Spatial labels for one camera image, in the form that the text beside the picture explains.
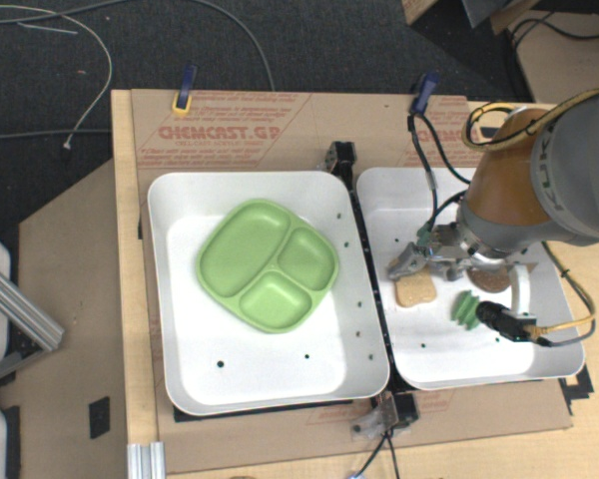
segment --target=green plate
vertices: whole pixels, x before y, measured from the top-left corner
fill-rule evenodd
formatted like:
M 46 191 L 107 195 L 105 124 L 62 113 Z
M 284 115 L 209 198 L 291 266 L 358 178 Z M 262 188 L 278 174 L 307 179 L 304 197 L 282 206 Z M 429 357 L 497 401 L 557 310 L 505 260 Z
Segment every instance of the green plate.
M 196 261 L 204 289 L 243 321 L 267 332 L 302 324 L 337 277 L 332 245 L 282 206 L 252 200 L 232 210 Z

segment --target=wooden table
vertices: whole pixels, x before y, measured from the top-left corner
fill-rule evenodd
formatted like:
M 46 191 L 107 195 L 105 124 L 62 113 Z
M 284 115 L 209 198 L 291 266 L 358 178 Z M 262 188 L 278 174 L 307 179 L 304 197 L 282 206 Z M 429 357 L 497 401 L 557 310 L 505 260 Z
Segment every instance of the wooden table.
M 116 178 L 121 309 L 124 339 L 128 443 L 147 445 L 159 440 L 149 337 L 131 93 L 113 91 L 114 161 Z M 555 251 L 596 299 L 599 312 L 599 244 L 576 248 L 558 245 Z M 585 309 L 566 289 L 575 315 Z M 397 450 L 402 477 L 599 478 L 599 316 L 597 333 L 585 342 L 587 365 L 595 387 L 589 400 L 573 404 L 574 427 L 518 436 L 461 441 Z M 177 475 L 216 479 L 253 477 L 344 478 L 358 469 L 366 454 L 345 454 L 260 466 Z M 381 452 L 367 478 L 392 477 L 392 462 Z

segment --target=black floor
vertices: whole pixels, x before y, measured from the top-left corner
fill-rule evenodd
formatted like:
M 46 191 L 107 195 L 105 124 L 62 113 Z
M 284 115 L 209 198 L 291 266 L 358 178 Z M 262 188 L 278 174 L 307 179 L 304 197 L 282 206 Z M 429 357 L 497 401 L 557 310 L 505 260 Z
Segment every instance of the black floor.
M 0 0 L 64 10 L 103 0 Z M 475 100 L 528 98 L 506 38 L 471 29 L 460 0 L 440 0 L 412 27 L 400 0 L 208 0 L 234 13 L 262 44 L 280 91 L 407 93 L 436 70 L 439 93 Z M 544 0 L 537 8 L 599 14 L 599 0 Z M 2 11 L 0 18 L 22 12 Z M 143 0 L 75 16 L 114 60 L 115 89 L 175 89 L 187 60 L 197 87 L 265 91 L 261 60 L 235 23 L 182 1 Z M 0 134 L 72 128 L 106 78 L 106 58 L 78 35 L 0 26 Z M 84 128 L 109 128 L 108 96 Z M 111 157 L 110 137 L 0 141 L 0 237 Z

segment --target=blue clamp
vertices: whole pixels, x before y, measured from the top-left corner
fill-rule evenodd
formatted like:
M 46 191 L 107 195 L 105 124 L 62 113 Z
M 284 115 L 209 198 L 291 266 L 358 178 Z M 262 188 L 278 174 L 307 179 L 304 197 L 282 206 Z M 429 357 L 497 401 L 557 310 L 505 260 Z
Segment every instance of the blue clamp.
M 173 105 L 171 106 L 176 114 L 186 115 L 189 113 L 189 110 L 191 109 L 191 100 L 193 99 L 193 85 L 196 82 L 197 76 L 198 66 L 192 62 L 187 62 L 187 65 L 184 68 L 180 92 L 176 93 L 176 96 L 173 99 Z
M 423 114 L 428 106 L 428 99 L 439 84 L 439 75 L 434 71 L 426 73 L 419 80 L 417 95 L 410 105 L 411 114 Z

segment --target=white cable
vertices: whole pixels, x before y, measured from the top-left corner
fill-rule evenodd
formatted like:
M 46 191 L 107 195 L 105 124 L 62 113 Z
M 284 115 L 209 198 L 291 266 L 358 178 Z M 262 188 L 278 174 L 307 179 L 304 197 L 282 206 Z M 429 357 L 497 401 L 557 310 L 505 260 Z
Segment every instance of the white cable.
M 19 10 L 24 10 L 24 11 L 33 11 L 33 12 L 39 12 L 39 13 L 45 13 L 45 14 L 56 14 L 54 11 L 50 11 L 48 9 L 39 9 L 36 7 L 26 7 L 23 5 L 0 4 L 0 9 L 19 9 Z M 111 59 L 111 54 L 109 53 L 109 49 L 106 47 L 106 45 L 104 44 L 104 42 L 102 41 L 100 36 L 98 34 L 96 34 L 91 28 L 89 28 L 87 25 L 85 25 L 81 21 L 78 21 L 75 18 L 71 18 L 70 16 L 62 16 L 62 18 L 78 25 L 82 29 L 89 32 L 89 34 L 91 34 L 95 38 L 95 40 L 98 42 L 98 44 L 104 51 L 105 55 L 107 56 L 107 62 L 109 64 L 109 76 L 107 77 L 107 81 L 105 82 L 104 86 L 100 90 L 100 93 L 96 96 L 96 99 L 93 100 L 91 105 L 89 105 L 87 110 L 85 110 L 84 114 L 82 114 L 82 116 L 80 117 L 80 119 L 78 120 L 76 125 L 73 127 L 73 130 L 76 131 L 78 128 L 80 128 L 80 126 L 82 125 L 84 120 L 87 118 L 87 116 L 91 113 L 91 111 L 94 109 L 94 107 L 98 104 L 98 102 L 102 99 L 102 97 L 105 95 L 105 93 L 109 90 L 109 87 L 111 86 L 111 81 L 113 80 L 113 60 Z M 32 27 L 31 25 L 28 25 L 28 26 L 26 26 L 26 28 L 34 28 L 34 27 Z M 60 31 L 60 30 L 46 28 L 46 27 L 35 27 L 35 28 L 36 28 L 36 30 L 45 30 L 45 31 L 49 31 L 49 32 L 59 32 Z M 69 135 L 69 137 L 67 137 L 67 140 L 62 145 L 63 148 L 71 150 L 71 140 L 73 139 L 73 136 L 74 136 L 74 134 L 72 133 Z

